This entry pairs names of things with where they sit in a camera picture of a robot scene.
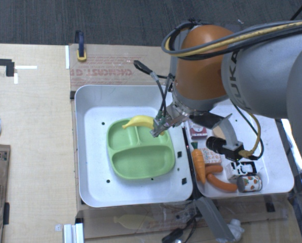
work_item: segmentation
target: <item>dark background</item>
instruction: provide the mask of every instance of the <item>dark background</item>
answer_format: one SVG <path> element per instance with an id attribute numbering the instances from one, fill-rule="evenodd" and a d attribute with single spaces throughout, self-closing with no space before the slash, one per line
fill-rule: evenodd
<path id="1" fill-rule="evenodd" d="M 232 31 L 289 20 L 302 0 L 0 0 L 0 43 L 160 46 L 194 17 Z M 297 17 L 302 19 L 302 12 Z"/>

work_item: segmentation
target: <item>blue clamp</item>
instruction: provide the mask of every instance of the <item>blue clamp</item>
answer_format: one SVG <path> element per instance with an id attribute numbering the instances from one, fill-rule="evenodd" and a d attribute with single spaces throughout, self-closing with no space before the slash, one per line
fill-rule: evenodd
<path id="1" fill-rule="evenodd" d="M 84 48 L 84 33 L 80 30 L 75 31 L 74 43 L 79 43 L 79 49 L 77 50 L 77 59 L 80 62 L 87 60 L 86 50 Z"/>

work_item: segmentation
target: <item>green plate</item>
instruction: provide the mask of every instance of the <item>green plate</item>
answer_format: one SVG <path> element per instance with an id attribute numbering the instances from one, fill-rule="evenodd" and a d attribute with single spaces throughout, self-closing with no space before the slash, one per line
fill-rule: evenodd
<path id="1" fill-rule="evenodd" d="M 122 128 L 118 120 L 107 131 L 107 150 L 115 173 L 125 179 L 152 178 L 169 172 L 175 153 L 168 131 L 154 138 L 147 127 Z"/>

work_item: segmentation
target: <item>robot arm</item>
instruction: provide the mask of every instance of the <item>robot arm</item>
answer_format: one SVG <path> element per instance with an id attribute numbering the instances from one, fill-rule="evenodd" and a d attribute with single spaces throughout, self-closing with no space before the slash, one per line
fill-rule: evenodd
<path id="1" fill-rule="evenodd" d="M 186 29 L 191 30 L 175 51 L 174 40 Z M 159 113 L 154 119 L 154 137 L 188 118 L 209 129 L 220 126 L 226 140 L 219 153 L 237 161 L 244 149 L 229 117 L 210 112 L 229 98 L 249 113 L 288 118 L 302 155 L 302 21 L 263 24 L 239 33 L 189 22 L 173 30 L 162 47 L 178 59 L 173 102 L 165 116 Z M 208 141 L 214 147 L 214 139 Z"/>

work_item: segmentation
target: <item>white tray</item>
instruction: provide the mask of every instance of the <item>white tray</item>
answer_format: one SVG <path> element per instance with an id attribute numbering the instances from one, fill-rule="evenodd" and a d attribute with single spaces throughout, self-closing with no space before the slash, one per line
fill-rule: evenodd
<path id="1" fill-rule="evenodd" d="M 152 179 L 125 180 L 113 171 L 106 148 L 108 127 L 138 114 L 156 116 L 158 86 L 83 86 L 75 93 L 79 190 L 91 207 L 168 203 L 190 197 L 193 185 L 181 127 L 168 130 L 175 150 L 174 168 Z M 172 101 L 167 96 L 167 105 Z"/>
<path id="2" fill-rule="evenodd" d="M 256 135 L 250 128 L 248 123 L 241 117 L 235 107 L 232 105 L 230 100 L 220 102 L 212 111 L 217 115 L 226 117 L 230 113 L 232 116 L 229 118 L 237 138 L 243 142 L 244 148 L 251 150 L 256 141 Z M 244 111 L 244 115 L 251 120 L 251 117 Z M 262 179 L 262 189 L 257 192 L 225 192 L 210 183 L 206 182 L 205 185 L 198 181 L 197 186 L 199 191 L 209 198 L 226 198 L 236 196 L 249 196 L 255 194 L 274 194 L 274 193 L 286 193 L 294 187 L 294 177 L 275 123 L 274 119 L 256 115 L 261 125 L 261 138 L 264 144 L 263 156 L 254 161 L 258 175 Z M 252 125 L 257 130 L 256 123 L 252 120 Z M 207 130 L 208 136 L 212 136 L 212 131 Z M 205 147 L 206 139 L 192 140 L 189 132 L 187 132 L 188 140 L 198 141 L 198 148 Z M 254 155 L 260 154 L 260 144 Z M 222 166 L 225 167 L 231 161 L 226 159 L 224 155 L 221 155 Z M 248 159 L 242 158 L 239 161 L 249 161 Z M 215 174 L 216 177 L 224 182 L 228 182 L 225 170 L 222 173 Z"/>

